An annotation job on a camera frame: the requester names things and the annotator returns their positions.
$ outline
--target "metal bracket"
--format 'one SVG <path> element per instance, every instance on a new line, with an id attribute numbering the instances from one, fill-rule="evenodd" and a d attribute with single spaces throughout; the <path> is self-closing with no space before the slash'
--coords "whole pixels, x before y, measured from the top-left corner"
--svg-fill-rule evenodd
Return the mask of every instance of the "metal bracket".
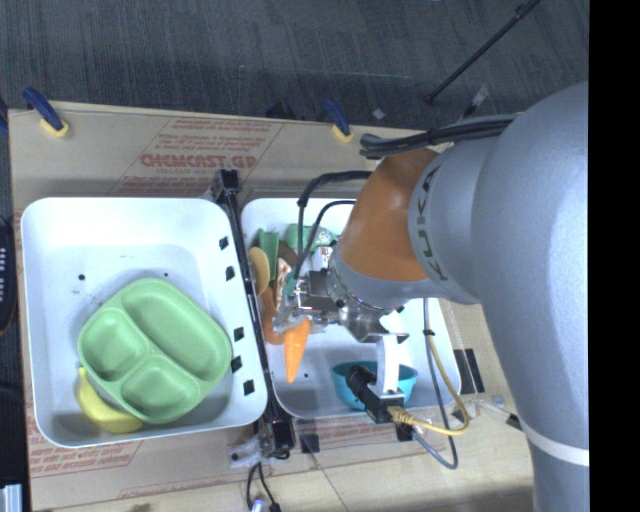
<path id="1" fill-rule="evenodd" d="M 267 407 L 262 417 L 257 422 L 258 438 L 260 440 L 260 454 L 262 457 L 282 458 L 295 447 L 296 436 L 291 416 L 278 403 L 273 380 L 269 370 L 267 352 L 264 348 L 264 335 L 260 324 L 260 312 L 258 302 L 251 280 L 249 260 L 242 235 L 240 213 L 238 211 L 237 194 L 241 186 L 238 172 L 235 170 L 221 169 L 212 183 L 211 190 L 218 205 L 224 206 L 231 224 L 231 232 L 236 246 L 238 263 L 242 273 L 242 280 L 251 312 L 253 330 L 256 334 L 258 354 L 262 365 L 262 373 L 267 388 Z"/>
<path id="2" fill-rule="evenodd" d="M 253 467 L 262 460 L 260 450 L 260 435 L 256 434 L 246 443 L 227 446 L 229 467 L 232 469 L 241 467 Z"/>
<path id="3" fill-rule="evenodd" d="M 7 485 L 0 489 L 0 512 L 22 512 L 22 486 Z"/>

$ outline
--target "table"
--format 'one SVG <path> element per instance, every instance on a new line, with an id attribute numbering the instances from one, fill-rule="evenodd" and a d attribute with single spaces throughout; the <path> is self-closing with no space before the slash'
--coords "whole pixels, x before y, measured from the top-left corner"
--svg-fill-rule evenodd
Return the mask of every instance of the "table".
<path id="1" fill-rule="evenodd" d="M 34 510 L 246 510 L 248 468 L 232 468 L 227 447 L 249 439 L 251 426 L 89 449 L 50 444 L 34 421 L 29 338 L 22 279 L 22 211 L 47 196 L 199 197 L 219 168 L 235 168 L 241 205 L 256 197 L 294 197 L 325 172 L 372 170 L 358 153 L 362 133 L 401 137 L 413 132 L 354 126 L 345 143 L 323 123 L 150 111 L 52 102 L 68 122 L 56 139 L 35 111 L 10 114 L 12 184 L 23 334 L 29 470 Z M 357 185 L 328 188 L 355 195 Z M 441 302 L 449 335 L 472 350 L 485 392 L 515 411 L 480 306 Z M 531 460 L 524 435 L 487 410 L 470 405 L 469 432 L 456 439 L 460 465 L 450 471 L 418 443 L 399 443 L 392 426 L 366 417 L 318 420 L 318 453 L 300 446 L 287 461 L 265 466 L 283 511 L 525 511 L 532 508 Z M 298 430 L 310 428 L 298 423 Z M 443 456 L 446 439 L 429 440 Z M 264 496 L 254 484 L 253 497 Z"/>

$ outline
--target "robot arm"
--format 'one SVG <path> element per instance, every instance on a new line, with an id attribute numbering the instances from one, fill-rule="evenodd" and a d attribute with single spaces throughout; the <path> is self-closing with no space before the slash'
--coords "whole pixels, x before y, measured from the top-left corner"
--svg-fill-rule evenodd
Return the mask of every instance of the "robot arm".
<path id="1" fill-rule="evenodd" d="M 318 318 L 379 344 L 379 318 L 412 298 L 481 303 L 544 512 L 590 504 L 587 105 L 585 83 L 499 136 L 385 158 L 315 286 L 335 305 Z"/>

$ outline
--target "blue clamp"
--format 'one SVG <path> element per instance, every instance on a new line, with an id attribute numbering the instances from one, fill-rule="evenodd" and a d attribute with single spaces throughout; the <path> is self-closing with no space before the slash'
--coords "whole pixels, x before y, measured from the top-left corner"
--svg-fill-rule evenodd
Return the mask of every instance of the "blue clamp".
<path id="1" fill-rule="evenodd" d="M 347 115 L 342 110 L 339 103 L 325 98 L 322 100 L 322 106 L 329 114 L 329 117 L 333 121 L 333 133 L 343 142 L 349 142 L 353 138 L 353 132 L 349 128 L 349 121 Z"/>
<path id="2" fill-rule="evenodd" d="M 69 125 L 60 119 L 57 112 L 51 106 L 47 98 L 45 98 L 40 92 L 33 87 L 26 87 L 22 92 L 22 96 L 25 100 L 35 108 L 42 119 L 40 120 L 40 126 L 47 130 L 54 137 L 62 138 L 67 134 Z"/>

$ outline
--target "yellow cable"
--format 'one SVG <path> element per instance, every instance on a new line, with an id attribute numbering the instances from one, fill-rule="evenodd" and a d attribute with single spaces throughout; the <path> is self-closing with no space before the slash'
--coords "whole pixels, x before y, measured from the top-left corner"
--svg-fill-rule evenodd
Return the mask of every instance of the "yellow cable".
<path id="1" fill-rule="evenodd" d="M 456 393 L 456 390 L 453 389 L 453 385 L 451 384 L 451 381 L 449 380 L 449 377 L 447 376 L 447 373 L 444 370 L 444 366 L 442 365 L 442 361 L 440 361 L 440 356 L 438 355 L 436 346 L 433 343 L 433 337 L 428 336 L 428 340 L 429 340 L 429 346 L 431 347 L 431 353 L 433 354 L 433 358 L 436 361 L 436 365 L 438 365 L 438 370 L 440 371 L 440 375 L 442 375 L 442 379 L 444 380 L 444 383 L 446 384 L 447 389 L 449 390 L 449 393 L 451 393 L 451 396 L 453 396 L 453 399 L 455 400 L 456 404 L 460 408 L 460 412 L 462 413 L 462 418 L 463 418 L 462 426 L 455 430 L 451 430 L 444 427 L 438 427 L 437 425 L 428 423 L 424 420 L 421 420 L 420 418 L 416 418 L 415 416 L 413 416 L 412 414 L 409 414 L 407 411 L 405 411 L 402 407 L 398 405 L 392 405 L 390 407 L 387 407 L 387 411 L 391 415 L 391 419 L 393 421 L 398 421 L 401 423 L 405 423 L 407 425 L 415 425 L 427 430 L 431 430 L 433 432 L 438 432 L 439 434 L 445 434 L 447 436 L 459 436 L 463 434 L 469 427 L 469 413 L 467 412 L 467 409 L 464 406 L 464 403 L 458 396 L 458 393 Z"/>

